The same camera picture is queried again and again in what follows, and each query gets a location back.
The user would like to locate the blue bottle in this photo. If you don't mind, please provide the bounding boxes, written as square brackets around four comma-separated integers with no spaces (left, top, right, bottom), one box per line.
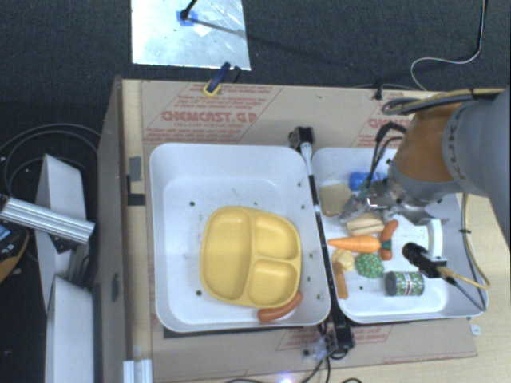
[348,171,378,192]

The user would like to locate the black block with thin wires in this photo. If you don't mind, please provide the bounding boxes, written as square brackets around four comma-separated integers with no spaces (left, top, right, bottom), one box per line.
[288,125,317,152]
[319,316,356,354]

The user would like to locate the green labelled can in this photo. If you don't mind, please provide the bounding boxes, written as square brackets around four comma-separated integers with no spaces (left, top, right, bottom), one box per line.
[383,270,426,298]

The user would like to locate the yellow divided plate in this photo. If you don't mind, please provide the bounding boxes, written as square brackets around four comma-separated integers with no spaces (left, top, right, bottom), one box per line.
[198,205,303,310]

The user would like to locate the brown cardboard board red print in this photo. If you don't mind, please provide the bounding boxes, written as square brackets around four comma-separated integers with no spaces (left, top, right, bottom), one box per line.
[140,80,479,383]

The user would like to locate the pale yellow chunk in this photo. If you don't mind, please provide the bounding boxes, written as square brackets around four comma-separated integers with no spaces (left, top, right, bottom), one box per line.
[331,248,356,273]

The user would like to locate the green grapes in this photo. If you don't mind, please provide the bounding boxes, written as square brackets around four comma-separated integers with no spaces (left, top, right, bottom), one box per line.
[355,252,386,280]

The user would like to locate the black cylinder on white bracket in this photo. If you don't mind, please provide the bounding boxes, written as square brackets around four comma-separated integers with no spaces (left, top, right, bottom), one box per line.
[401,218,449,281]

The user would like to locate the white plastic tray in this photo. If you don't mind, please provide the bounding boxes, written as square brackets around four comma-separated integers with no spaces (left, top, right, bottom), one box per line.
[149,141,332,333]
[310,146,489,325]

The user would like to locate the tan bread slice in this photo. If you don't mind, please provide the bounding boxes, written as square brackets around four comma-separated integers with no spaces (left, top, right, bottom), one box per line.
[318,182,355,219]

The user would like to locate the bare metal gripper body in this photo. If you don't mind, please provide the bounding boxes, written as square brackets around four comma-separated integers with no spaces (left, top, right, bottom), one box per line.
[365,180,449,227]

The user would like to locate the orange carrot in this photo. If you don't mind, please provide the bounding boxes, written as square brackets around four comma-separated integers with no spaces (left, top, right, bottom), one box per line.
[327,235,382,255]

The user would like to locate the orange stick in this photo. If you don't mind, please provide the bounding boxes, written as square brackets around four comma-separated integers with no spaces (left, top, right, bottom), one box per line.
[332,261,350,299]

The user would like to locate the orange sausage with green band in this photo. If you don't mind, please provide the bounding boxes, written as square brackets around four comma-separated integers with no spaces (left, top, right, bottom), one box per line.
[378,219,400,262]

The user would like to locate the beige hot dog bun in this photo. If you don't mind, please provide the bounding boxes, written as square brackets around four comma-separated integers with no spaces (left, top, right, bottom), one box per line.
[346,212,386,237]

